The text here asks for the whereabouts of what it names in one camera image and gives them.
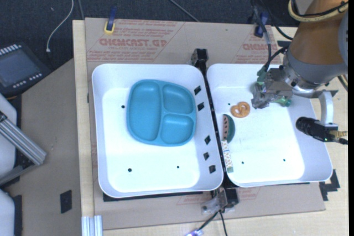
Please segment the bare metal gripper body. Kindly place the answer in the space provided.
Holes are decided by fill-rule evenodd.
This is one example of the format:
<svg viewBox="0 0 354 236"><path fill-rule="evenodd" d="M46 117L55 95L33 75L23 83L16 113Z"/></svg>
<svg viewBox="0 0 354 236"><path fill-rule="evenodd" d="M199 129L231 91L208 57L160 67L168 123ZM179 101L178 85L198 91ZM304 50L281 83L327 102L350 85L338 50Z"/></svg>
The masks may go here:
<svg viewBox="0 0 354 236"><path fill-rule="evenodd" d="M307 81L291 68L271 68L262 83L262 100L291 104L294 95L310 97L317 89L317 83Z"/></svg>

